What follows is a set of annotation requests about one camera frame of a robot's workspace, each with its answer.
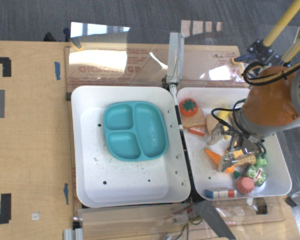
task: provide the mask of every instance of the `toy tomato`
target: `toy tomato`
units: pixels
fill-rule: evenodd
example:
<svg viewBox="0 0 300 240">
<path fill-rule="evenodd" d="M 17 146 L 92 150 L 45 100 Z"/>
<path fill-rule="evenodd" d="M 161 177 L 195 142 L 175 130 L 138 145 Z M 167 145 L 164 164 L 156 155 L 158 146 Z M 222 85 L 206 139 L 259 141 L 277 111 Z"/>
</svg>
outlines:
<svg viewBox="0 0 300 240">
<path fill-rule="evenodd" d="M 186 117 L 194 116 L 198 111 L 198 105 L 192 98 L 187 98 L 179 104 L 180 113 Z"/>
</svg>

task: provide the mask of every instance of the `teal plastic plate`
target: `teal plastic plate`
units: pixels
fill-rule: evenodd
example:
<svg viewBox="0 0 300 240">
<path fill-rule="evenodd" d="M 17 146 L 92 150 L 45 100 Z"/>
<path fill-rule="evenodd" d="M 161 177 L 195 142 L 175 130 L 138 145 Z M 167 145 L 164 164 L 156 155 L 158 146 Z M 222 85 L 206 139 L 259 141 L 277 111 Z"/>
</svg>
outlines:
<svg viewBox="0 0 300 240">
<path fill-rule="evenodd" d="M 167 151 L 164 119 L 160 110 L 149 102 L 110 105 L 103 114 L 103 126 L 107 147 L 119 160 L 153 160 Z"/>
</svg>

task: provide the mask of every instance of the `cardboard surface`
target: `cardboard surface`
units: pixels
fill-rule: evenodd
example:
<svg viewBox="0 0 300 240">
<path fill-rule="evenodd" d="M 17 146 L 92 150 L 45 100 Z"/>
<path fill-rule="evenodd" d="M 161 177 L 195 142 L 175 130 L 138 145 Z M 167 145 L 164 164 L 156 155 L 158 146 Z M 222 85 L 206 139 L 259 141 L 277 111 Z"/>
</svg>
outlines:
<svg viewBox="0 0 300 240">
<path fill-rule="evenodd" d="M 5 117 L 0 118 L 0 197 L 11 194 L 11 220 L 1 239 L 61 239 L 72 228 L 64 42 L 0 41 L 11 77 L 2 77 Z M 60 80 L 55 62 L 61 65 Z M 64 193 L 68 184 L 68 204 Z M 32 220 L 33 213 L 38 220 Z"/>
</svg>

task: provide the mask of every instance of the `clear plastic sheet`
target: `clear plastic sheet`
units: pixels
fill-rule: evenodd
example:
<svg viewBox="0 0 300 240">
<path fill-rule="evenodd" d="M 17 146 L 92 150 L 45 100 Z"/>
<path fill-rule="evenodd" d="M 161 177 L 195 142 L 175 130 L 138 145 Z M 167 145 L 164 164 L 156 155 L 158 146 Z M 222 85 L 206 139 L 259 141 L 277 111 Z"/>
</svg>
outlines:
<svg viewBox="0 0 300 240">
<path fill-rule="evenodd" d="M 285 219 L 277 197 L 257 198 L 250 205 L 246 200 L 215 201 L 212 205 L 230 230 L 232 226 Z M 200 239 L 218 237 L 190 203 L 79 209 L 78 219 L 85 240 L 142 239 L 142 236 L 163 240 L 181 235 L 186 239 L 186 234 L 199 234 Z"/>
<path fill-rule="evenodd" d="M 67 91 L 82 85 L 162 86 L 167 78 L 178 82 L 178 88 L 247 87 L 241 74 L 257 60 L 251 48 L 256 49 L 273 27 L 182 20 L 180 31 L 171 32 L 72 22 Z M 265 62 L 282 65 L 282 58 L 297 49 L 299 37 L 300 27 L 285 27 Z M 291 63 L 299 61 L 297 52 Z M 171 77 L 168 66 L 177 78 Z"/>
<path fill-rule="evenodd" d="M 273 27 L 265 24 L 182 20 L 179 31 L 171 32 L 73 22 L 71 46 L 66 51 L 69 57 L 66 67 L 67 92 L 70 94 L 75 88 L 87 85 L 166 87 L 169 76 L 177 76 L 172 78 L 178 81 L 178 91 L 183 87 L 246 88 L 248 85 L 241 74 L 248 63 L 256 61 L 249 50 L 255 48 L 256 43 L 261 42 Z M 177 41 L 172 40 L 172 35 L 177 37 Z M 271 45 L 272 59 L 276 55 L 279 59 L 266 60 L 273 65 L 287 64 L 282 58 L 293 54 L 299 42 L 300 27 L 285 27 Z M 291 65 L 300 62 L 300 52 L 296 52 L 288 62 Z M 290 168 L 293 158 L 290 157 L 289 144 L 285 143 L 281 148 Z M 292 170 L 290 173 L 293 180 L 300 182 L 298 172 Z M 292 188 L 290 199 L 296 200 L 295 197 L 300 193 L 298 187 Z M 213 205 L 230 227 L 285 219 L 278 197 L 265 197 L 266 214 L 257 214 L 256 207 L 260 206 L 256 206 L 257 200 L 260 201 L 254 199 L 250 205 L 245 200 L 213 201 Z M 91 240 L 138 239 L 138 236 L 147 235 L 161 240 L 169 239 L 169 234 L 170 239 L 176 239 L 182 232 L 184 236 L 186 231 L 199 230 L 204 231 L 203 239 L 217 237 L 198 214 L 189 212 L 189 206 L 188 203 L 174 203 L 78 209 L 78 218 L 85 239 Z M 148 210 L 139 214 L 138 209 Z M 118 213 L 122 217 L 116 221 Z"/>
</svg>

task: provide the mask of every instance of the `black cable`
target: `black cable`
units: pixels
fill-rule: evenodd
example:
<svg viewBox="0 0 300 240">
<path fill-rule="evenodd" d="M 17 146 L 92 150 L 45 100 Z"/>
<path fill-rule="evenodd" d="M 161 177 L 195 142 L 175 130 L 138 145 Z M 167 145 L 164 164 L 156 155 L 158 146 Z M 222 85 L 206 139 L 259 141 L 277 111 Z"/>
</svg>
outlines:
<svg viewBox="0 0 300 240">
<path fill-rule="evenodd" d="M 238 110 L 235 110 L 236 109 L 236 106 L 239 104 L 239 103 L 244 103 L 246 101 L 246 99 L 241 99 L 241 100 L 238 100 L 234 105 L 233 105 L 233 111 L 239 111 L 241 109 L 241 107 L 238 109 Z M 236 126 L 244 133 L 246 134 L 247 136 L 250 137 L 250 133 L 248 131 L 246 131 L 239 123 L 238 123 L 238 120 L 236 118 L 236 113 L 233 112 L 233 121 L 234 123 L 236 124 Z"/>
<path fill-rule="evenodd" d="M 241 132 L 241 131 L 238 131 L 236 130 L 234 127 L 232 127 L 230 124 L 228 124 L 226 121 L 222 120 L 221 118 L 217 117 L 214 113 L 215 111 L 230 111 L 230 112 L 234 112 L 234 111 L 238 111 L 240 110 L 240 108 L 236 108 L 235 110 L 231 109 L 231 108 L 221 108 L 221 107 L 217 107 L 217 108 L 214 108 L 212 111 L 211 111 L 211 115 L 217 119 L 221 124 L 223 124 L 224 126 L 228 127 L 229 130 L 231 130 L 232 132 L 234 132 L 235 134 L 238 134 L 238 135 L 241 135 L 241 136 L 245 136 L 247 138 L 249 138 L 250 135 L 244 133 L 244 132 Z"/>
<path fill-rule="evenodd" d="M 181 233 L 180 233 L 180 234 L 176 237 L 176 239 L 174 239 L 174 240 L 179 239 L 179 238 L 183 235 L 183 233 L 184 233 L 184 231 L 185 231 L 187 225 L 188 225 L 188 224 L 186 224 L 186 225 L 183 226 L 183 228 L 181 229 Z"/>
<path fill-rule="evenodd" d="M 256 145 L 257 145 L 257 147 L 260 149 L 260 152 L 262 153 L 262 154 L 266 154 L 267 153 L 267 150 L 266 150 L 266 147 L 260 142 L 260 141 L 258 141 L 257 143 L 256 143 Z"/>
<path fill-rule="evenodd" d="M 199 222 L 195 223 L 194 219 L 190 219 L 189 222 L 194 225 L 194 226 L 198 226 L 200 225 L 204 220 L 201 218 Z"/>
<path fill-rule="evenodd" d="M 282 70 L 282 72 L 279 73 L 270 74 L 266 76 L 259 76 L 255 78 L 249 78 L 248 77 L 249 72 L 251 70 L 256 69 L 257 67 L 264 67 L 264 65 L 258 61 L 252 62 L 244 69 L 242 73 L 242 77 L 244 81 L 251 86 L 264 86 L 264 85 L 274 83 L 280 79 L 286 79 L 287 76 L 291 75 L 292 73 L 300 69 L 300 62 L 290 68 Z"/>
<path fill-rule="evenodd" d="M 186 225 L 186 240 L 189 240 L 189 224 Z"/>
</svg>

